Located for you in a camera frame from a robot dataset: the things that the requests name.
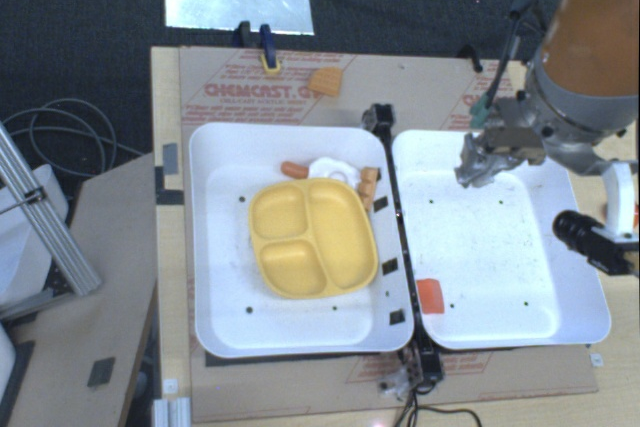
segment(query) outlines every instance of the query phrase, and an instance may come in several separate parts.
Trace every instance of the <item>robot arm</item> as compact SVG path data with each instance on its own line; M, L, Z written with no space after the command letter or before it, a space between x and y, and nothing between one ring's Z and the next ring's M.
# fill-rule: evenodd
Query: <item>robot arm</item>
M456 168L464 187L481 187L500 171L525 160L541 164L547 156L578 175L602 176L609 205L618 207L615 213L609 209L612 220L602 226L559 216L555 231L610 274L638 273L638 238L631 233L633 208L628 208L637 161L607 161L593 147L638 118L639 10L639 0L561 0L524 89L515 98L495 103L491 97L481 99L485 103L476 112L484 110L486 115L483 132L466 135L462 164ZM617 201L619 197L627 200ZM598 246L594 241L599 237L613 244L607 255L617 256L602 258L609 263L586 254Z

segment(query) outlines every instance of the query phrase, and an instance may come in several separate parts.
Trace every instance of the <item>wooden table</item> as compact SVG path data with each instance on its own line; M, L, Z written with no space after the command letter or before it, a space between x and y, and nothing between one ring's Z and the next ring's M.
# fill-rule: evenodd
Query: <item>wooden table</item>
M9 426L125 424L156 305L153 206L151 155L83 184L71 233L103 284L10 330L35 345ZM88 386L101 361L109 377Z
M156 48L152 51L153 110L155 136L155 166L162 167L166 142L181 141L181 98L179 51ZM510 68L512 81L521 83L522 67ZM182 190L182 158L178 145L176 172L164 177L164 188ZM620 159L635 158L635 130L622 138L610 138L602 143L603 156ZM602 218L604 189L599 178L573 177L574 191L581 212ZM163 396L167 399L189 397L191 394L188 337L188 301L186 292L186 252L184 207L165 205L157 209L158 231L158 291L161 325L161 366L165 382ZM638 279L611 278L601 275L602 285L611 311L610 335L591 348L601 356L603 365L597 368L600 391L584 395L503 400L463 404L474 409L486 426L530 425L635 425L640 419L640 327ZM211 425L247 426L343 426L392 425L397 410L323 415L293 416L222 422ZM421 425L470 425L470 419L420 413Z

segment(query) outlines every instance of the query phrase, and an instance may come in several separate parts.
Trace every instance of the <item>cardboard sheet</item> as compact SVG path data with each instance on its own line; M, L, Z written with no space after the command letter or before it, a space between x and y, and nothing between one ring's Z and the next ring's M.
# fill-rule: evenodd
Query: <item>cardboard sheet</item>
M283 71L267 76L252 49L180 50L185 191L189 137L211 121L358 126L373 103L392 103L395 134L410 128L467 130L468 108L493 79L497 63L476 74L461 59L279 52ZM306 89L323 66L343 69L338 97ZM508 76L498 93L513 95ZM377 382L399 367L395 353L290 361L212 360L193 333L193 258L189 194L192 415L210 421L397 407ZM597 390L584 346L447 353L446 377L425 403L496 400Z

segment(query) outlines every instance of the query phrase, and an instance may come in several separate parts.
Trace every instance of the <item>black clip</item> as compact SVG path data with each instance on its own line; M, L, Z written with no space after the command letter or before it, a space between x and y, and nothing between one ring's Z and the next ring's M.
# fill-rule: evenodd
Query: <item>black clip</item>
M251 41L251 22L240 22L238 28L233 31L233 46L240 48L252 48L256 45Z
M32 191L27 192L24 195L24 199L22 201L19 201L18 203L15 203L10 207L0 210L0 215L6 214L7 212L10 212L14 208L21 207L22 205L33 205L34 203L42 201L46 197L47 197L47 193L44 191L44 187L42 186L36 187Z
M478 57L478 51L473 45L467 44L463 46L456 57L460 59L471 59L471 62L473 64L473 71L475 71L476 73L482 73L482 63L480 62L480 58Z

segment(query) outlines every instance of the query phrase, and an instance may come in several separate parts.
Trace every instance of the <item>black cable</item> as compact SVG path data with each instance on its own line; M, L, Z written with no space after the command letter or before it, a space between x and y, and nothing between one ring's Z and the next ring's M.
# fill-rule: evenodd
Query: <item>black cable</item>
M430 411L432 413L439 413L444 415L468 414L474 419L477 427L482 427L482 421L480 420L480 417L475 411L472 411L471 409L467 409L467 408L441 409L433 406L421 406L418 404L418 397L415 391L412 391L409 394L407 403L405 404L404 409L400 413L400 416L396 420L394 427L401 427L402 422L404 421L405 418L407 419L406 427L416 427L418 423L418 413L420 411Z
M538 36L544 36L546 33L546 30L543 29L542 27L540 27L539 25L534 25L529 21L523 21L521 24L523 27L526 27L527 29L530 29L531 31L535 32L536 34L538 34Z
M432 413L439 413L443 415L457 415L457 414L468 414L475 420L477 427L482 427L482 421L480 417L475 411L471 409L440 409L433 406L418 406L411 411L409 414L409 418L407 419L408 427L415 427L418 421L418 412L419 411L431 411Z
M6 125L10 121L13 121L14 119L17 119L17 118L22 117L22 116L27 116L27 115L36 116L38 114L44 114L44 113L57 114L57 115L60 115L60 116L68 117L68 118L73 119L77 123L80 123L82 126L84 126L84 128L86 128L89 131L89 133L91 134L91 137L93 137L94 141L96 141L96 144L98 146L98 152L100 154L100 165L101 165L100 169L101 169L101 172L104 172L106 170L106 153L104 151L104 147L102 146L102 143L100 142L100 136L91 127L91 125L89 125L86 121L84 121L79 116L76 116L75 114L71 114L70 112L62 111L60 109L49 109L49 108L44 108L44 107L43 108L37 108L37 109L27 109L27 110L24 110L24 111L21 111L21 112L18 112L16 114L13 114L13 115L9 116L7 119L5 119L3 121L3 124ZM31 133L32 131L33 131L33 127L30 125L29 126L29 135L30 135L31 143L33 145L34 139L33 139L33 134ZM80 171L74 171L72 169L68 169L68 168L66 168L64 166L61 166L61 165L57 164L56 162L51 160L49 157L44 155L44 153L42 153L42 151L40 150L40 148L37 145L34 146L34 150L44 162L49 164L54 169L57 169L58 171L62 171L64 173L67 173L67 174L70 174L70 175L74 175L74 176L80 176L82 178L91 178L91 177L95 176L94 174L84 173L84 172L80 172Z
M529 12L533 14L536 22L538 23L538 28L534 30L541 34L544 34L547 30L547 25L544 21L544 15L538 0L513 0L511 8L509 9L509 19L511 20L511 24L509 26L507 40L504 48L502 49L502 55L500 56L496 75L486 93L486 109L489 109L493 104L493 100L498 93L498 88L500 87L502 76L509 65L509 60L514 57L512 54L515 53L514 44L517 41L518 28L520 27L520 23L523 22L524 16ZM529 28L534 28L530 23L525 23Z
M516 33L518 31L518 26L520 25L520 19L514 18L511 20L511 26L509 27L509 34L507 35L507 41L505 43L504 48L502 49L502 55L500 56L500 61L498 63L498 69L496 70L496 74L487 89L487 100L485 102L485 108L491 107L493 104L493 99L498 93L498 88L500 87L500 81L502 80L502 76L504 75L505 70L507 69L507 65L509 64L509 58L511 57L511 49L513 48L513 42L516 38Z
M435 389L435 387L436 385L432 384L425 390L420 388L420 385L418 385L416 386L415 392L416 392L416 395L421 395L422 397L424 397L425 395L429 395L429 393L431 393Z
M67 110L63 110L62 108L58 108L60 104L74 104L90 110L94 115L96 115L101 120L102 124L104 124L108 132L108 137L99 135L98 132L94 129L94 127L92 127L87 121L82 119L80 116L73 114L71 112L68 112ZM75 123L78 123L83 128L83 130L78 130L75 128L64 127L64 126L36 126L36 123L40 115L42 114L53 114L56 116L62 116L64 118L71 119ZM9 123L11 121L14 121L24 116L31 116L31 118L29 119L28 127L13 130L10 132L10 135L12 137L18 136L18 135L25 135L25 134L28 135L29 141L31 143L31 146L34 152L38 155L40 159L42 159L43 162L49 164L55 170L63 172L70 176L75 176L79 178L91 178L98 174L109 171L110 169L113 169L113 167L116 164L118 149L131 153L135 156L142 155L142 152L135 150L133 148L130 148L128 146L125 146L123 144L120 144L117 140L116 131L113 127L113 124L109 120L109 118L104 114L104 112L98 109L95 105L89 102L86 102L84 100L80 100L77 98L61 98L58 100L48 102L40 108L27 109L27 110L18 112L16 114L13 114L8 118L6 118L5 120L3 120L3 123L4 124ZM51 158L45 155L45 153L42 151L42 149L36 142L35 134L41 133L41 132L58 132L58 133L82 136L82 137L93 139L94 142L96 143L96 146L98 148L98 154L99 154L100 162L98 166L98 171L94 173L87 173L87 172L83 172L75 169L69 169L67 167L64 167L54 162Z
M33 131L33 132L61 132L61 133L65 133L65 134L73 134L73 135L79 135L79 136L82 136L82 137L93 138L93 136L91 134L89 134L88 132L83 132L82 130L76 130L74 128L68 128L68 127L55 127L55 126L34 127L33 129L31 129L31 128L21 128L19 130L14 130L13 132L10 132L9 135L11 137L18 137L18 136L21 136L21 135L28 134L31 131ZM98 137L104 144L108 144L110 146L113 146L113 141L111 139L109 139L108 137L103 137L103 136L98 136ZM117 144L118 148L121 149L122 151L126 151L127 153L135 155L136 157L141 157L142 155L144 155L143 152L138 151L135 148L131 148L130 146L126 146L126 145L121 144L121 143L116 143L116 144Z

